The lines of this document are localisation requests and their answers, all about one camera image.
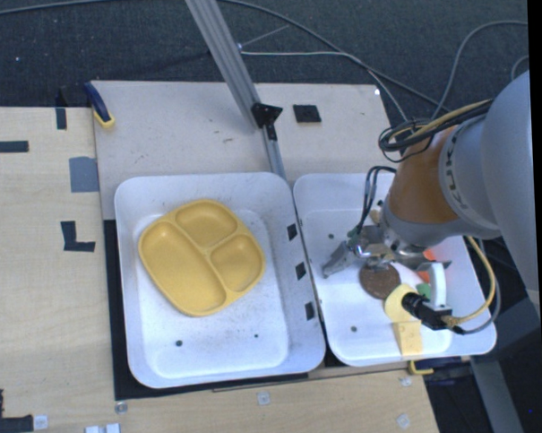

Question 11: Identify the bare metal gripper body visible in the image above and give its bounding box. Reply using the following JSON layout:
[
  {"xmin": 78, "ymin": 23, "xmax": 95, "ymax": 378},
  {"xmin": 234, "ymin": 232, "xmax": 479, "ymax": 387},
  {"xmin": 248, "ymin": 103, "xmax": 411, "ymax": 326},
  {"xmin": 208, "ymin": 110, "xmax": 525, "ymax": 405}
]
[{"xmin": 348, "ymin": 221, "xmax": 430, "ymax": 264}]

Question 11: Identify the brown round biscuit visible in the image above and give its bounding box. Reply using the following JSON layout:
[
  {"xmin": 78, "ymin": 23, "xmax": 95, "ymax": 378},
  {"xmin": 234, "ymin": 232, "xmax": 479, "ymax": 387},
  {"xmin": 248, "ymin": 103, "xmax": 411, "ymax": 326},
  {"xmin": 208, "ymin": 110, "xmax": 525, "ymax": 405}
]
[{"xmin": 358, "ymin": 261, "xmax": 402, "ymax": 301}]

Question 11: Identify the pale yellow banana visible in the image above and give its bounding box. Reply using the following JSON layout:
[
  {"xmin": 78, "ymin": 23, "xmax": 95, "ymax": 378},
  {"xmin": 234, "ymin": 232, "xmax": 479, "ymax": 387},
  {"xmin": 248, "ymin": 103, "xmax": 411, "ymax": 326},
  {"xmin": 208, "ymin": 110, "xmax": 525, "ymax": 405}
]
[{"xmin": 383, "ymin": 282, "xmax": 420, "ymax": 324}]

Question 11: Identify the orange carrot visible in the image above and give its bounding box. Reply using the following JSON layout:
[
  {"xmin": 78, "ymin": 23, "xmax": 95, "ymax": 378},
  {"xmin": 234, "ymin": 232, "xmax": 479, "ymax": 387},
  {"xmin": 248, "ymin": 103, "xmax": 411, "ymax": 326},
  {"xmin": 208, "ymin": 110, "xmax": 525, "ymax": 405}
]
[{"xmin": 414, "ymin": 247, "xmax": 440, "ymax": 300}]

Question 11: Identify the white plastic tray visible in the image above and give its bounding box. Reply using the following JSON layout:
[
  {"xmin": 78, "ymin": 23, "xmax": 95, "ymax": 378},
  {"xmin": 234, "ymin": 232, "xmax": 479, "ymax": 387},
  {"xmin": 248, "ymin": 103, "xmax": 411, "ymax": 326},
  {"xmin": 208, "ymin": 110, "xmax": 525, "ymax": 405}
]
[
  {"xmin": 112, "ymin": 168, "xmax": 329, "ymax": 392},
  {"xmin": 291, "ymin": 165, "xmax": 499, "ymax": 370}
]

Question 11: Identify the yellow cheese slice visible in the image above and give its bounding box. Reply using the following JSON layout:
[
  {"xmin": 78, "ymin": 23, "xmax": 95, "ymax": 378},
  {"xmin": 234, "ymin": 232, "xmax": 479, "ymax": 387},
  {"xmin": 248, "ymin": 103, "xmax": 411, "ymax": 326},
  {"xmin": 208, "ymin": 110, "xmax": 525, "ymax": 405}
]
[{"xmin": 391, "ymin": 318, "xmax": 425, "ymax": 358}]

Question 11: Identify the black block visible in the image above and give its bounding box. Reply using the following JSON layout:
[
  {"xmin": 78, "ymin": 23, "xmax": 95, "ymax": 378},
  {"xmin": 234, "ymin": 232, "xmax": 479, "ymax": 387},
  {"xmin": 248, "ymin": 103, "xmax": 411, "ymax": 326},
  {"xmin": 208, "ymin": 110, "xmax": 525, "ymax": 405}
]
[{"xmin": 292, "ymin": 102, "xmax": 323, "ymax": 124}]

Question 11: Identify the yellow divided plate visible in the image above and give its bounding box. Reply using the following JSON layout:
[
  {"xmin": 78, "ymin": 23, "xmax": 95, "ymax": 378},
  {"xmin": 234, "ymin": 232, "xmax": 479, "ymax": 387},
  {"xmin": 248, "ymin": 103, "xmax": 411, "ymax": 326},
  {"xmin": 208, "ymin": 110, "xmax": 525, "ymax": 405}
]
[{"xmin": 135, "ymin": 195, "xmax": 269, "ymax": 320}]

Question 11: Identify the pale wood board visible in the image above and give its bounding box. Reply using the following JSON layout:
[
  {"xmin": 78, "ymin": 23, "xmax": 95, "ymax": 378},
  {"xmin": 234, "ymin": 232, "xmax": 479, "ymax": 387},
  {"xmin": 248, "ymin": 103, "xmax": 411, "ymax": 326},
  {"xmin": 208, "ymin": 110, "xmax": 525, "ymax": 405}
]
[{"xmin": 90, "ymin": 65, "xmax": 422, "ymax": 393}]

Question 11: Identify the black cylinder on white bracket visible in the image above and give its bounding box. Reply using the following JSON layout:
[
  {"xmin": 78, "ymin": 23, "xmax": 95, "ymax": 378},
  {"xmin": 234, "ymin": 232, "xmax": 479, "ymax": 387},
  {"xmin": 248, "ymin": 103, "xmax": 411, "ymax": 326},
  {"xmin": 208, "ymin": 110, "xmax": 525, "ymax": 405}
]
[{"xmin": 399, "ymin": 260, "xmax": 455, "ymax": 333}]

